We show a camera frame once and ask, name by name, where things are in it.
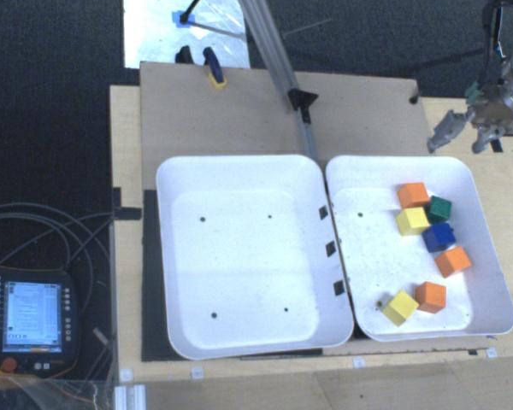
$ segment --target wooden block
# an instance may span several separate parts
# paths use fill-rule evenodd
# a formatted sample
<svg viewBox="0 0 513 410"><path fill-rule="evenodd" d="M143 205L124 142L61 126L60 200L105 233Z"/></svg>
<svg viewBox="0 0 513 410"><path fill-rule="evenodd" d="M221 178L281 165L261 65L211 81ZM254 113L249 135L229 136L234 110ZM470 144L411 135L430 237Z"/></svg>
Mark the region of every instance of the wooden block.
<svg viewBox="0 0 513 410"><path fill-rule="evenodd" d="M417 308L418 302L406 291L400 290L393 299L382 308L382 313L395 325L400 326Z"/></svg>
<svg viewBox="0 0 513 410"><path fill-rule="evenodd" d="M452 234L452 228L448 223L429 226L422 233L422 237L428 252L447 250L456 242L454 234Z"/></svg>
<svg viewBox="0 0 513 410"><path fill-rule="evenodd" d="M422 182L403 185L397 195L401 208L423 207L429 203L428 191Z"/></svg>
<svg viewBox="0 0 513 410"><path fill-rule="evenodd" d="M448 278L454 273L471 267L471 260L462 246L446 250L435 258L435 263L444 278Z"/></svg>
<svg viewBox="0 0 513 410"><path fill-rule="evenodd" d="M446 287L426 281L416 288L416 302L419 310L437 313L446 307Z"/></svg>
<svg viewBox="0 0 513 410"><path fill-rule="evenodd" d="M402 236L422 234L429 227L424 208L406 208L395 217L395 221Z"/></svg>
<svg viewBox="0 0 513 410"><path fill-rule="evenodd" d="M426 215L429 223L443 223L451 217L452 202L442 197L431 196L431 200L426 205Z"/></svg>

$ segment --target dark floor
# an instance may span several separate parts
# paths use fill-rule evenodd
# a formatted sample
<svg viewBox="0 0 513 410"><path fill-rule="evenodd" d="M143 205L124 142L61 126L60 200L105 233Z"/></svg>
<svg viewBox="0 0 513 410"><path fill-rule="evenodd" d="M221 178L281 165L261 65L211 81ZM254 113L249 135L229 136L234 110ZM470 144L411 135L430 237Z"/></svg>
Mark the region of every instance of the dark floor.
<svg viewBox="0 0 513 410"><path fill-rule="evenodd" d="M269 2L286 31L333 18L287 39L297 70L417 78L426 96L460 97L481 67L486 0ZM123 67L122 16L122 0L0 0L0 203L38 202L77 217L110 211L109 86L139 81ZM503 38L511 50L513 10ZM251 62L261 66L254 49ZM0 256L29 229L1 226ZM74 378L102 347L93 328L110 337L109 269L97 261L101 284Z"/></svg>

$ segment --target yellow block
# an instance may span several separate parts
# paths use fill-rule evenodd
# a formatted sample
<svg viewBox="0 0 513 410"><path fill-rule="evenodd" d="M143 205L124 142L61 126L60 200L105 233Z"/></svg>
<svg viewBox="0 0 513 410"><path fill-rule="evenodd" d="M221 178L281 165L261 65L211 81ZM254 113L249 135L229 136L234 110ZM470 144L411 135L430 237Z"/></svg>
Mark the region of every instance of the yellow block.
<svg viewBox="0 0 513 410"><path fill-rule="evenodd" d="M420 304L406 291L400 290L390 303L382 308L382 313L395 325L400 326L414 313L418 305Z"/></svg>
<svg viewBox="0 0 513 410"><path fill-rule="evenodd" d="M428 227L428 217L424 208L406 208L395 217L402 236L422 234Z"/></svg>

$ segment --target red button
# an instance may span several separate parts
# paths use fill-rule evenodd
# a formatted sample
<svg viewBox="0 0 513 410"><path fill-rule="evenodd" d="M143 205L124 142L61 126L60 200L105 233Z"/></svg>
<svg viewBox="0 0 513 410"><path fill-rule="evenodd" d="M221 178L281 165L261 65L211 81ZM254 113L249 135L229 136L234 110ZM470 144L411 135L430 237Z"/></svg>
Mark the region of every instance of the red button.
<svg viewBox="0 0 513 410"><path fill-rule="evenodd" d="M2 365L0 366L0 370L5 373L12 373L17 369L17 360L8 357L7 359L3 359Z"/></svg>

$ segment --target black clamp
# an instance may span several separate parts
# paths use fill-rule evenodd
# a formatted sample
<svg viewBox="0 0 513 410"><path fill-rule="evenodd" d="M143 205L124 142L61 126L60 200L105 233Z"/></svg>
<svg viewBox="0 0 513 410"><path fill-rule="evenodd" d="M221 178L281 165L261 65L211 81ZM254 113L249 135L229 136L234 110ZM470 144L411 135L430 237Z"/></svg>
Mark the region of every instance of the black clamp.
<svg viewBox="0 0 513 410"><path fill-rule="evenodd" d="M174 56L175 64L193 64L194 60L192 59L192 52L190 51L190 46L185 45L180 48L179 53Z"/></svg>
<svg viewBox="0 0 513 410"><path fill-rule="evenodd" d="M292 108L296 111L300 108L302 113L302 122L310 124L310 105L315 102L319 95L312 92L302 91L298 88L292 88L287 93L291 101Z"/></svg>
<svg viewBox="0 0 513 410"><path fill-rule="evenodd" d="M120 187L114 187L112 189L112 201L114 220L141 220L143 218L143 210L141 208L121 206Z"/></svg>

